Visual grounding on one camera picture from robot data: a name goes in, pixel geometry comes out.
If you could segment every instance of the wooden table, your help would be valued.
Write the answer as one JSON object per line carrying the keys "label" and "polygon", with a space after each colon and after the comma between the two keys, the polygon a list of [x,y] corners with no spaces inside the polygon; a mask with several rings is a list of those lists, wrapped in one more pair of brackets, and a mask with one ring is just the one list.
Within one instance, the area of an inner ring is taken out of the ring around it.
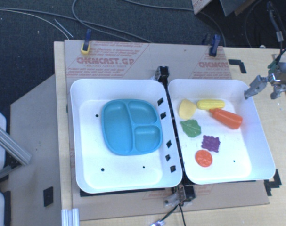
{"label": "wooden table", "polygon": [[[271,63],[277,49],[224,48],[227,59],[240,59],[244,62],[247,73],[242,74],[239,66],[230,65],[233,79],[250,84],[260,74],[267,75],[267,65]],[[68,139],[68,119],[66,113],[67,96],[65,80],[65,50],[63,42],[54,43],[55,75],[57,93],[57,120],[60,155],[60,180],[62,209],[70,210],[73,206],[70,154]],[[270,145],[270,149],[279,171],[282,185],[272,190],[270,204],[227,208],[217,210],[201,210],[185,212],[186,224],[193,226],[285,226],[286,225],[286,95],[282,93],[276,100],[270,99],[273,88],[268,85],[260,94],[254,96],[260,120]],[[162,218],[163,215],[147,215],[139,217],[112,218],[93,221],[81,221],[81,226],[148,226]],[[180,213],[175,212],[166,220],[166,225],[182,225]]]}

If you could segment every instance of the black floor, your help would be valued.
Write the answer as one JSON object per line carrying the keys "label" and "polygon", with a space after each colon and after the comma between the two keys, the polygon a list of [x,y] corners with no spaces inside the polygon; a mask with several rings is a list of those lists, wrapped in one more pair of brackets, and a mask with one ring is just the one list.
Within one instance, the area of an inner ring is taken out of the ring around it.
{"label": "black floor", "polygon": [[[0,0],[0,8],[20,8],[73,17],[74,0]],[[139,3],[192,9],[191,0],[132,0]],[[138,37],[113,32],[119,37],[94,31],[93,40],[133,41],[171,44],[202,43],[206,34],[225,36],[226,47],[279,48],[274,27],[266,10],[268,1],[278,9],[286,30],[286,0],[258,0],[253,11],[225,17],[220,1],[213,0],[203,9],[206,15],[190,11],[147,8],[120,0],[79,0],[75,12],[80,19],[135,34]],[[19,13],[0,11],[0,111],[9,121],[10,105],[54,74],[54,41],[64,41],[65,35],[39,16],[58,26],[56,19],[75,40],[83,40],[87,28],[77,21],[28,10]]]}

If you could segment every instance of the orange-red toy bottle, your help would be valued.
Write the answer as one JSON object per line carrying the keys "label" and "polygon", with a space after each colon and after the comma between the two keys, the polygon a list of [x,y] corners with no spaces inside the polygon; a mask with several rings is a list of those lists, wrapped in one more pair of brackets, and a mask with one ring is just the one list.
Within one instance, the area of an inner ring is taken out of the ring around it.
{"label": "orange-red toy bottle", "polygon": [[222,109],[210,109],[212,116],[222,122],[223,124],[231,127],[232,129],[238,129],[242,123],[242,117],[240,115],[228,112]]}

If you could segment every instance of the blue plate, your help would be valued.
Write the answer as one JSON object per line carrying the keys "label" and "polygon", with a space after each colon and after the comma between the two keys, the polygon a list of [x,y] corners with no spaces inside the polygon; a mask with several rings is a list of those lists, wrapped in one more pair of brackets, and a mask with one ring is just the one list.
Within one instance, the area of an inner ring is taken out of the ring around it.
{"label": "blue plate", "polygon": [[147,101],[109,101],[102,109],[101,120],[105,143],[115,154],[147,154],[154,152],[162,144],[162,127],[158,113]]}

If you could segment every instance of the toy tomato slice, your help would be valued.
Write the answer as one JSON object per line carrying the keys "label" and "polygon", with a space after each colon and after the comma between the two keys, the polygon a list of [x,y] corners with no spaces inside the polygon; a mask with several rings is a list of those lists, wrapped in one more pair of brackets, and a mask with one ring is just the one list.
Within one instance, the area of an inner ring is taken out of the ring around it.
{"label": "toy tomato slice", "polygon": [[195,154],[196,162],[202,167],[209,167],[213,162],[211,153],[206,150],[199,150]]}

